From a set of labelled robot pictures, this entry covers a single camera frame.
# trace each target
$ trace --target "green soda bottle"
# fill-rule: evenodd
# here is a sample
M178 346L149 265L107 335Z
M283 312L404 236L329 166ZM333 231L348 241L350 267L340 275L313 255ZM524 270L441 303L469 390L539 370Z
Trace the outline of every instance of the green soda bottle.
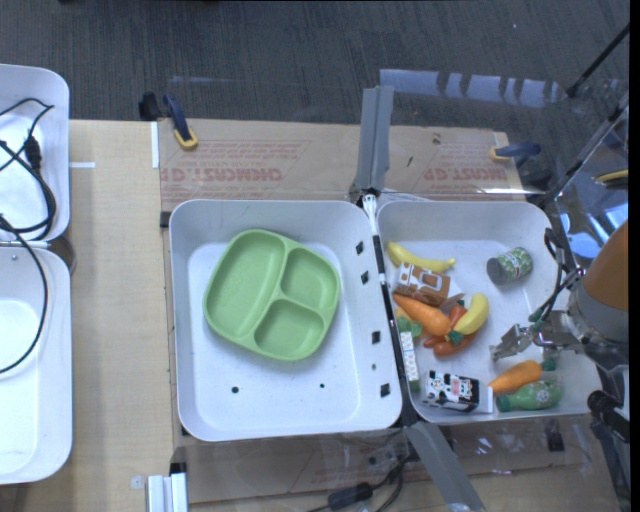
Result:
M500 412L518 409L536 411L556 405L562 398L562 387L555 380L540 380L518 388L510 395L498 395L496 406Z

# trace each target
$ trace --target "carrot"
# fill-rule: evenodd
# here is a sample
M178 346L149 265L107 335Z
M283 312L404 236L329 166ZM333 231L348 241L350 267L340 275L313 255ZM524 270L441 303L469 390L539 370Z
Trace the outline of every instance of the carrot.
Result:
M462 315L464 315L466 312L467 308L464 307L464 301L457 301L453 306L451 306L451 309L449 309L449 323L451 325L456 325L456 322L460 320L460 318L462 318ZM434 345L443 343L445 341L447 341L447 339L444 336L431 336L431 338L427 338L422 342L422 346L433 347Z
M555 369L553 359L547 359L542 364L533 359L527 359L507 368L491 380L488 385L493 388L494 394L508 393L530 382L536 382L540 378L542 370L553 369Z
M452 356L453 354L457 354L461 350L467 348L471 345L471 342L478 334L478 331L474 331L471 334L467 334L462 341L457 345L454 345L452 342L448 341L446 343L438 343L433 347L433 355L436 357L447 357Z
M411 318L420 322L422 327L431 334L444 336L451 330L449 318L441 309L397 293L393 294L393 300L395 300L398 306L404 309Z

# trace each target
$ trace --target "yellow banana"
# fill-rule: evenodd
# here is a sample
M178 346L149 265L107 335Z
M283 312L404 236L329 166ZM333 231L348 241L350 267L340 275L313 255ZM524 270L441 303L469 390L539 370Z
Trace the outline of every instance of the yellow banana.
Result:
M453 326L447 335L452 341L459 341L463 336L476 332L487 321L489 316L489 299L484 293L477 292L471 296L468 311Z
M389 242L387 244L387 254L396 267L402 265L402 262L406 262L410 265L426 268L432 272L439 273L444 272L456 262L454 258L449 258L447 260L420 258L395 242Z

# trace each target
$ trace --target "dark gray carpet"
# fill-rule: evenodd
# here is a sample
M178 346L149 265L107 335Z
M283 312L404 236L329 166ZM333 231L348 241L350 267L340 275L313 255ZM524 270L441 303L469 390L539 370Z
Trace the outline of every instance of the dark gray carpet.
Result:
M359 123L362 89L408 70L433 87L397 94L394 122L536 138L568 165L629 85L626 36L575 98L558 94L629 23L630 0L2 4L0 62L62 75L72 118L139 119L145 91L171 91L188 117Z

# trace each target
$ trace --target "green plate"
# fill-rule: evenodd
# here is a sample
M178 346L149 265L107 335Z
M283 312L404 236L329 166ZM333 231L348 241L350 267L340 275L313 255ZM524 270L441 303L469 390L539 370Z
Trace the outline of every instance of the green plate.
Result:
M324 339L340 296L338 273L324 257L262 229L236 235L203 298L220 336L264 356L304 359Z

